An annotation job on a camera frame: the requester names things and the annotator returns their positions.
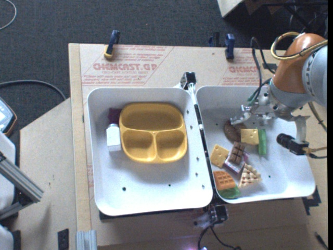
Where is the purple and white packet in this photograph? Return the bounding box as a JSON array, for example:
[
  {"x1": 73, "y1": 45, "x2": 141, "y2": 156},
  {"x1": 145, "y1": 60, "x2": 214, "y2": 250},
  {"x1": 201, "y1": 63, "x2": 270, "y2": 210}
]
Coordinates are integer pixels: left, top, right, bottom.
[{"x1": 223, "y1": 152, "x2": 250, "y2": 176}]

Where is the thin black and white rod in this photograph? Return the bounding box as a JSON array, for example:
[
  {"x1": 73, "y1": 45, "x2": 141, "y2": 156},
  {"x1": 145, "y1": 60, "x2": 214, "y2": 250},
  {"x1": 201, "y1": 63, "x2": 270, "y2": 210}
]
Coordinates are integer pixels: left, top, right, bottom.
[{"x1": 190, "y1": 86, "x2": 216, "y2": 202}]

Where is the white bottle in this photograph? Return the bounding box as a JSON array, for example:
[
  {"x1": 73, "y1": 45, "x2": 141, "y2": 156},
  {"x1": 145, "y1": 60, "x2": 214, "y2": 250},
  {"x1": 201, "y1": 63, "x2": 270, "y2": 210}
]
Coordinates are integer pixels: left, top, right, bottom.
[{"x1": 106, "y1": 123, "x2": 122, "y2": 153}]

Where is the white plastic tray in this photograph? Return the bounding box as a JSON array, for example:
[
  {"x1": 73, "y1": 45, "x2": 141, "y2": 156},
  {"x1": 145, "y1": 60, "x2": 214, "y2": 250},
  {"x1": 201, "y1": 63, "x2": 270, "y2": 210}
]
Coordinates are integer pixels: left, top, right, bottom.
[
  {"x1": 195, "y1": 85, "x2": 316, "y2": 205},
  {"x1": 86, "y1": 87, "x2": 214, "y2": 217}
]

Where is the green pea pod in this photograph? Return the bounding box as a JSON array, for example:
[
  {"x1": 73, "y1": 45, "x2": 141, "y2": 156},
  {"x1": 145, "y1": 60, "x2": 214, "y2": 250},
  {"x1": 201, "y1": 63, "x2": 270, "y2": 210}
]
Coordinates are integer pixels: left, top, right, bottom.
[{"x1": 257, "y1": 128, "x2": 268, "y2": 156}]

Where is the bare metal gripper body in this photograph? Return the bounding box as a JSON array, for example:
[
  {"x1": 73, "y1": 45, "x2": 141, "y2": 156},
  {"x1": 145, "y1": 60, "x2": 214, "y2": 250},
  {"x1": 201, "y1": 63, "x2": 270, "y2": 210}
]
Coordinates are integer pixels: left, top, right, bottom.
[{"x1": 249, "y1": 92, "x2": 296, "y2": 127}]

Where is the brown cardboard board red print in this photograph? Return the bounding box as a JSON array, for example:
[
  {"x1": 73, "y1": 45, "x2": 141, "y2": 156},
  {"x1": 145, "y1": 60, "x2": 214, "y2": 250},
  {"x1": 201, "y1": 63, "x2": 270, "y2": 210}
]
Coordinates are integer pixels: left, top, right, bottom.
[{"x1": 68, "y1": 43, "x2": 328, "y2": 247}]

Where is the beige lattice pie slice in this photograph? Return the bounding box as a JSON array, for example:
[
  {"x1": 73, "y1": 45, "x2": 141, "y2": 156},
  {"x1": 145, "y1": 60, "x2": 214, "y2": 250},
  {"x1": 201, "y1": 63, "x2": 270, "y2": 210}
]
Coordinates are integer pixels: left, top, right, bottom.
[{"x1": 238, "y1": 163, "x2": 262, "y2": 189}]

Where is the orange waffle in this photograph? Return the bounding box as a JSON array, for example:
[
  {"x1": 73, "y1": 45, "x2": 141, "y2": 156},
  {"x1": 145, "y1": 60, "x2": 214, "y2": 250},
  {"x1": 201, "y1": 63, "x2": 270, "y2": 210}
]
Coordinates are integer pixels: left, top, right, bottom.
[{"x1": 213, "y1": 170, "x2": 236, "y2": 192}]

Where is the green leaf-shaped object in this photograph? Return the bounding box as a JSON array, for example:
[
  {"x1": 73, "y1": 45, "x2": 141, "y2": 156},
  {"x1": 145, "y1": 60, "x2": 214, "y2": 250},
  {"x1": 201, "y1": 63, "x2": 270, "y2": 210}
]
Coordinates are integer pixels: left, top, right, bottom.
[{"x1": 218, "y1": 184, "x2": 242, "y2": 200}]

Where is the dark purple object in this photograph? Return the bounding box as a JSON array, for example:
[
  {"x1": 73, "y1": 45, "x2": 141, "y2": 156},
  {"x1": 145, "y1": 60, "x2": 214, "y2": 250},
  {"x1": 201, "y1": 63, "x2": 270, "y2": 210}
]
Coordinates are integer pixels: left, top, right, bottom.
[{"x1": 107, "y1": 107, "x2": 123, "y2": 125}]

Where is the black block with thin wires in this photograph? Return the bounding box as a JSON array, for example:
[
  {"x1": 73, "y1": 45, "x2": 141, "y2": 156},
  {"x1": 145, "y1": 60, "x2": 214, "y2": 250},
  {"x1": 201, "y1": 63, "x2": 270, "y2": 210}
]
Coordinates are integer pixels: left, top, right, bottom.
[
  {"x1": 180, "y1": 71, "x2": 197, "y2": 91},
  {"x1": 209, "y1": 204, "x2": 229, "y2": 225}
]

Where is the yellow divided plate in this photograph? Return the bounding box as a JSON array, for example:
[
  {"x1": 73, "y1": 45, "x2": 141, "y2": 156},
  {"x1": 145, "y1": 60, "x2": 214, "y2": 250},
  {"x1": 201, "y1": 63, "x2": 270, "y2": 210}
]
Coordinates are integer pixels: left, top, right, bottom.
[{"x1": 119, "y1": 102, "x2": 188, "y2": 164}]

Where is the brown biscuit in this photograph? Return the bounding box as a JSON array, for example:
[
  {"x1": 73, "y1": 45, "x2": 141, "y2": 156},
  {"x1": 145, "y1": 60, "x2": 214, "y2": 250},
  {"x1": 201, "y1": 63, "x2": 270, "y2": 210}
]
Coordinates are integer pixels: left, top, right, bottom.
[{"x1": 223, "y1": 120, "x2": 248, "y2": 143}]

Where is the black cylinder on white bracket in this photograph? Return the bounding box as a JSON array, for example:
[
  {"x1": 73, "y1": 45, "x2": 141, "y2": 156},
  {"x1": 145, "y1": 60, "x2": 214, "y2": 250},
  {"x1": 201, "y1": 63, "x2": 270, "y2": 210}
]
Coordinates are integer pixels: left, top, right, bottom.
[{"x1": 276, "y1": 115, "x2": 311, "y2": 156}]

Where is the brown chocolate bar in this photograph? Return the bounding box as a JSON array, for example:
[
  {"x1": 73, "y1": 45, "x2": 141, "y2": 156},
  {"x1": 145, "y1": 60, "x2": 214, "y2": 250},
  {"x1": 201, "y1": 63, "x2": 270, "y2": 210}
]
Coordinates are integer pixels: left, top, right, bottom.
[{"x1": 228, "y1": 141, "x2": 246, "y2": 165}]

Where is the yellow cheese slice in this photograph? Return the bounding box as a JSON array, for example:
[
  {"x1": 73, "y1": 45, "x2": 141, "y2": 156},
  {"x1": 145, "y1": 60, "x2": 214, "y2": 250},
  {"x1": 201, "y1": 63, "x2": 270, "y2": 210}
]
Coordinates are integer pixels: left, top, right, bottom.
[
  {"x1": 210, "y1": 144, "x2": 230, "y2": 169},
  {"x1": 240, "y1": 128, "x2": 260, "y2": 146}
]

